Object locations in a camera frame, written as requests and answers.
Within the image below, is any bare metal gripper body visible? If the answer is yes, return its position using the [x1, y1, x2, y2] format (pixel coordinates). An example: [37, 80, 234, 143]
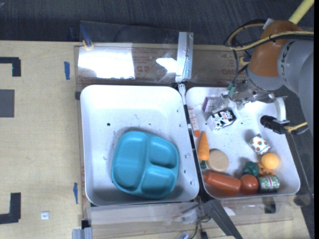
[228, 80, 275, 107]

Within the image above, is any purple carton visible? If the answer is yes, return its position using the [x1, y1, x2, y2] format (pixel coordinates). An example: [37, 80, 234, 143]
[202, 96, 221, 113]

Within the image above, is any black and white cow carton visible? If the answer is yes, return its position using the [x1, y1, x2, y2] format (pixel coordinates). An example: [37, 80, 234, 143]
[206, 109, 238, 132]

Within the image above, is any orange and white packet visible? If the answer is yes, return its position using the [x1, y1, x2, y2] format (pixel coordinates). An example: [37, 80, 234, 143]
[188, 108, 201, 137]

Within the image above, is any white plastic tray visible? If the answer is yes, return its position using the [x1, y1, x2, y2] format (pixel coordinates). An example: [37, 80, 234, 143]
[185, 86, 301, 200]
[79, 84, 200, 207]

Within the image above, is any orange carrot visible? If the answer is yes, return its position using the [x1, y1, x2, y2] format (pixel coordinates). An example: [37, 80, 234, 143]
[198, 131, 210, 169]

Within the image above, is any white carton orange green print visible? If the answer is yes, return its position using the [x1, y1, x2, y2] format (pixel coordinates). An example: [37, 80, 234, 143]
[249, 133, 271, 156]

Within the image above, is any tan biscuit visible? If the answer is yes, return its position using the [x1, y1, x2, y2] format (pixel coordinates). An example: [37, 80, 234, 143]
[206, 148, 230, 173]

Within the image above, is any yellow orange fruit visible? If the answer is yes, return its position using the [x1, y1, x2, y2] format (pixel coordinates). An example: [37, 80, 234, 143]
[261, 152, 280, 170]

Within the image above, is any green broccoli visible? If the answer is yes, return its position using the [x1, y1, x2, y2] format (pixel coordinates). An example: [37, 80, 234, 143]
[243, 161, 261, 177]

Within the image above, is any small orange toy piece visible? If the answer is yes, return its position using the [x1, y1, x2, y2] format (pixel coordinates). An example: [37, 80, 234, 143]
[258, 162, 275, 177]

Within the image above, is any orange bottle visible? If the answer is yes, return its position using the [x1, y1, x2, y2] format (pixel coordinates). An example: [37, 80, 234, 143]
[202, 171, 242, 193]

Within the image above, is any red tomato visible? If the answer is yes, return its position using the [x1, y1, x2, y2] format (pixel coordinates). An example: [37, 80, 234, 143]
[239, 174, 260, 195]

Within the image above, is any green and red can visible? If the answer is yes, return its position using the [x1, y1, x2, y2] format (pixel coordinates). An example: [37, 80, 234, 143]
[257, 174, 281, 194]

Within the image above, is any blue divided plate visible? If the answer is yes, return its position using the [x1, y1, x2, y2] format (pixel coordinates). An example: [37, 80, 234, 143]
[111, 130, 180, 200]

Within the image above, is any black cylinder on white bracket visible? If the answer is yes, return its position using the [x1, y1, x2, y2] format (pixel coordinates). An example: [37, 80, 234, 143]
[260, 97, 291, 135]

